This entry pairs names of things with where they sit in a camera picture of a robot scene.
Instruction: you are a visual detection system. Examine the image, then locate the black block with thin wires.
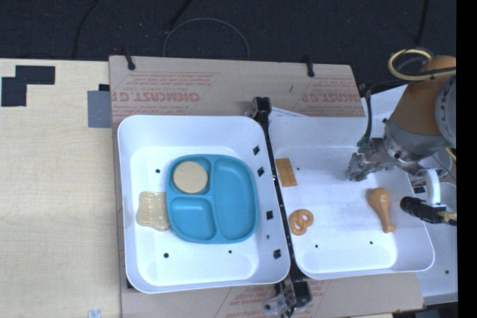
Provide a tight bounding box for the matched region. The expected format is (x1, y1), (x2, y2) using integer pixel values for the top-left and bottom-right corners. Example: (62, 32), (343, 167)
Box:
(290, 279), (313, 309)

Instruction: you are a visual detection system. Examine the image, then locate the brown pretzel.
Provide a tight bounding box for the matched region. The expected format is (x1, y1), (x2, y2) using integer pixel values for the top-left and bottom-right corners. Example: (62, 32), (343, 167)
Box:
(288, 209), (315, 237)

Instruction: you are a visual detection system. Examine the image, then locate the blue divided plate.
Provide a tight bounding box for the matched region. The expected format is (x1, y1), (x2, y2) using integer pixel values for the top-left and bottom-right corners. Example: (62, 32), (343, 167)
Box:
(165, 153), (260, 245)

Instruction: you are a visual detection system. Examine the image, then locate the black cylinder on white bracket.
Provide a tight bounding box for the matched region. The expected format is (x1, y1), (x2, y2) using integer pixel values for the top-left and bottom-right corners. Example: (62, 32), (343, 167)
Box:
(399, 168), (458, 226)

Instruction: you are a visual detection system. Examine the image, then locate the white plastic tray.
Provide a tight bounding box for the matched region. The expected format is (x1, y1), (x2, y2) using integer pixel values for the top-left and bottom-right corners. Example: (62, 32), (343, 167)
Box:
(116, 114), (292, 294)
(268, 110), (436, 281)

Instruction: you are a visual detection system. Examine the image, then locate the brown cardboard board red print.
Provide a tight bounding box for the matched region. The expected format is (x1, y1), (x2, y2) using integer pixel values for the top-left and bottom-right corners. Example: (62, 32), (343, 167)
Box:
(108, 54), (426, 318)

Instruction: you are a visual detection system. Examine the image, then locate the tan chicken drumstick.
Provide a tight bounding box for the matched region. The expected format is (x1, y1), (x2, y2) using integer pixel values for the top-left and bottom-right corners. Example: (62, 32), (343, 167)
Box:
(366, 187), (397, 235)

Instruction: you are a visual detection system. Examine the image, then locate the orange rectangular cracker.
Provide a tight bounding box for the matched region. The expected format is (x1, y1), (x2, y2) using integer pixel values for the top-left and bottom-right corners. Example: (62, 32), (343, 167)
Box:
(275, 157), (298, 188)

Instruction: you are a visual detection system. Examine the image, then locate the pale yellow toast slice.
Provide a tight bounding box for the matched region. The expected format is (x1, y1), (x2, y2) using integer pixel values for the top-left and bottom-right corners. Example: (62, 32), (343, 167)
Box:
(135, 190), (171, 232)

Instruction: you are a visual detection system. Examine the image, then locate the round beige biscuit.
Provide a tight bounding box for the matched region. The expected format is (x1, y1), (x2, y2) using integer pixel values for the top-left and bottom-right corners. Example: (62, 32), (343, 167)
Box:
(171, 160), (209, 195)

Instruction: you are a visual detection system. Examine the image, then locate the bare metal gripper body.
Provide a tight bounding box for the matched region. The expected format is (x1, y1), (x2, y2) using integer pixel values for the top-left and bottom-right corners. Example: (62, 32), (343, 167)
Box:
(356, 137), (424, 173)

